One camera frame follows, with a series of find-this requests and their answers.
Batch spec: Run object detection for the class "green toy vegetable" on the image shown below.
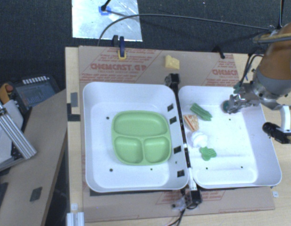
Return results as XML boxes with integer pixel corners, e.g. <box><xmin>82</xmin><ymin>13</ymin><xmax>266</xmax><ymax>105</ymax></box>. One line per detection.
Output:
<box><xmin>199</xmin><ymin>146</ymin><xmax>218</xmax><ymax>161</ymax></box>

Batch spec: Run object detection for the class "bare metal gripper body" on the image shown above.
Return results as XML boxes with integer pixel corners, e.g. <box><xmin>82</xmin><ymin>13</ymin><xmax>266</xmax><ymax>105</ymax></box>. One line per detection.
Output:
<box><xmin>238</xmin><ymin>83</ymin><xmax>265</xmax><ymax>108</ymax></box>

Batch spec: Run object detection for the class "tan sandwich wedge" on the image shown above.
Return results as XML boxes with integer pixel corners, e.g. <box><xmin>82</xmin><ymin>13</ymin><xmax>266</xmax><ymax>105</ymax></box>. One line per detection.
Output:
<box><xmin>183</xmin><ymin>113</ymin><xmax>200</xmax><ymax>131</ymax></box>

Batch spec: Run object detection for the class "white plastic tray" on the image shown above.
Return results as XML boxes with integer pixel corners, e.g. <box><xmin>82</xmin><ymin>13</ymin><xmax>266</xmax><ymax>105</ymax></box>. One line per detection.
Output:
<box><xmin>178</xmin><ymin>85</ymin><xmax>283</xmax><ymax>190</ymax></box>
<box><xmin>83</xmin><ymin>81</ymin><xmax>190</xmax><ymax>194</ymax></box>

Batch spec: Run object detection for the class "black cylinder on white bracket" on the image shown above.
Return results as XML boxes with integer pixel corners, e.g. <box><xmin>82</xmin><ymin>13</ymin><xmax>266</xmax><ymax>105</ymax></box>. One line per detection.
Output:
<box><xmin>262</xmin><ymin>105</ymin><xmax>291</xmax><ymax>145</ymax></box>

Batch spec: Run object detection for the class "brown cardboard board red print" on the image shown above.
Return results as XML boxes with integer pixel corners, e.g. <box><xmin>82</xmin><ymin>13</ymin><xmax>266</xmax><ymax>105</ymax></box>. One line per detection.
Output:
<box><xmin>78</xmin><ymin>45</ymin><xmax>276</xmax><ymax>223</ymax></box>

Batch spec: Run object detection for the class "yellow cheese wedge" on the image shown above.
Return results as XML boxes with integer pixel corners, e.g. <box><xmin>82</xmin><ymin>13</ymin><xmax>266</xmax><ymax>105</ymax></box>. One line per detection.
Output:
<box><xmin>164</xmin><ymin>55</ymin><xmax>181</xmax><ymax>70</ymax></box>

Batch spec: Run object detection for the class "green divided plate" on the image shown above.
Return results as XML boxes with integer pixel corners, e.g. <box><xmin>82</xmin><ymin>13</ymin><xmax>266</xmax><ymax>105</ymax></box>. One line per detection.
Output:
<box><xmin>111</xmin><ymin>110</ymin><xmax>173</xmax><ymax>166</ymax></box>

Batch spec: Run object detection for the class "thin black and white rod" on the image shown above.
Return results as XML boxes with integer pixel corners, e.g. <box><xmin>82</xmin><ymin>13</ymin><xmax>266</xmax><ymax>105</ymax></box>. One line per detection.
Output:
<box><xmin>171</xmin><ymin>78</ymin><xmax>198</xmax><ymax>197</ymax></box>

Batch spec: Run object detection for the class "white round toy food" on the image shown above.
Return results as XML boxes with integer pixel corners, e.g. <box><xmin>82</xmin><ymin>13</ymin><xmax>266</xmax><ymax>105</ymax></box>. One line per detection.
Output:
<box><xmin>190</xmin><ymin>130</ymin><xmax>208</xmax><ymax>148</ymax></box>

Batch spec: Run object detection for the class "green bean bunch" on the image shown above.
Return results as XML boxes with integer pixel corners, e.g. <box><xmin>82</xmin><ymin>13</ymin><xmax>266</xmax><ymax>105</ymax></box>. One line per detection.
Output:
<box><xmin>190</xmin><ymin>102</ymin><xmax>213</xmax><ymax>122</ymax></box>

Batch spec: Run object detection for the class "black block with thin wires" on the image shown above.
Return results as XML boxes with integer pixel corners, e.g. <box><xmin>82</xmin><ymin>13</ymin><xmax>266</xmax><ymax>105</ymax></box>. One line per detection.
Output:
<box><xmin>164</xmin><ymin>73</ymin><xmax>182</xmax><ymax>88</ymax></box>
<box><xmin>183</xmin><ymin>189</ymin><xmax>203</xmax><ymax>210</ymax></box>

